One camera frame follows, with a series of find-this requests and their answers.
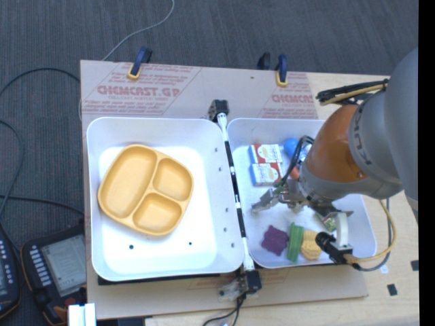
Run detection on brown cardboard board red print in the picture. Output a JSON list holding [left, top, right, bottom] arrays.
[[80, 59, 370, 321]]

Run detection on purple grapes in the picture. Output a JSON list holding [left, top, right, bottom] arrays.
[[260, 225, 290, 257]]

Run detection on thin black and white rod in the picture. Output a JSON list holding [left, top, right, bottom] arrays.
[[216, 113, 256, 272]]

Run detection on red and white carton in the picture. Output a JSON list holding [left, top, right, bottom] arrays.
[[247, 143, 284, 164], [249, 162, 285, 187]]

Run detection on white plastic tray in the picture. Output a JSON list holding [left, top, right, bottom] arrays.
[[86, 115, 246, 283], [226, 117, 378, 270]]

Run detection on green and white packet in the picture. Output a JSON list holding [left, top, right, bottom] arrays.
[[317, 214, 338, 233]]

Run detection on black cylinder on white bracket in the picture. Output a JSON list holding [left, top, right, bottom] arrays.
[[315, 211, 354, 265]]

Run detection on blue round toy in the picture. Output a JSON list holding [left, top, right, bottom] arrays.
[[283, 137, 300, 160]]

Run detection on green ribbed toy vegetable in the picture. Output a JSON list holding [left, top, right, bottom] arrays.
[[286, 221, 305, 263]]

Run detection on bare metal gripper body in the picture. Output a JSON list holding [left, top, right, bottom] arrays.
[[277, 178, 354, 219]]

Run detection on yellow corn cob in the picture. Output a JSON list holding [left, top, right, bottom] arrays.
[[300, 230, 322, 261]]

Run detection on black block with thin wires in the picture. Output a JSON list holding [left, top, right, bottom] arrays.
[[244, 270, 263, 293], [208, 99, 230, 122]]

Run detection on yellow divided plate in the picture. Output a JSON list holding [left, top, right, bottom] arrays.
[[97, 143, 195, 238]]

